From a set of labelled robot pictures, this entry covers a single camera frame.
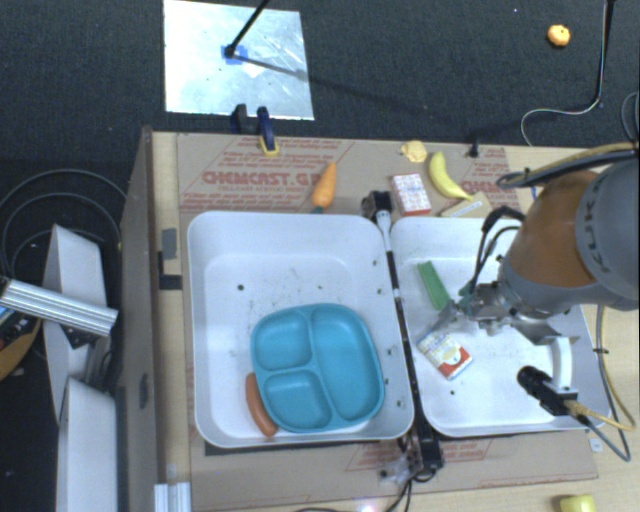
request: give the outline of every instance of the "carrot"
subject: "carrot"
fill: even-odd
[[[311,200],[314,206],[328,208],[333,202],[333,195],[336,191],[336,164],[331,162],[320,177],[316,187],[313,189]]]

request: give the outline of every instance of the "banana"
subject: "banana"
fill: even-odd
[[[446,197],[456,197],[460,199],[471,200],[471,196],[467,194],[460,185],[451,179],[447,174],[447,163],[441,151],[434,153],[429,162],[429,177],[436,190]]]

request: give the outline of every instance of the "small box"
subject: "small box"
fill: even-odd
[[[418,348],[442,375],[451,380],[471,364],[471,356],[448,333],[434,333],[427,336]]]
[[[401,215],[426,215],[431,211],[431,202],[420,174],[394,176],[391,189]]]

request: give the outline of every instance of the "black metal post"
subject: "black metal post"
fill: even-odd
[[[232,58],[233,54],[236,53],[236,48],[240,44],[240,41],[242,41],[242,38],[246,35],[246,33],[249,31],[251,26],[255,23],[255,21],[258,19],[258,16],[260,16],[260,14],[262,13],[262,11],[264,11],[264,9],[267,7],[267,4],[270,1],[271,0],[262,0],[262,3],[253,12],[253,14],[251,15],[251,18],[249,18],[249,21],[247,21],[247,23],[245,23],[244,27],[242,27],[242,30],[236,36],[236,38],[233,40],[233,43],[231,43],[230,45],[225,47],[224,56],[227,59]]]

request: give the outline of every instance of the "green eraser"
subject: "green eraser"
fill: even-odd
[[[437,311],[440,311],[451,301],[451,297],[449,297],[447,290],[442,284],[433,263],[430,261],[418,263],[418,272],[420,272],[420,277],[422,277],[422,282],[427,289],[433,307]]]

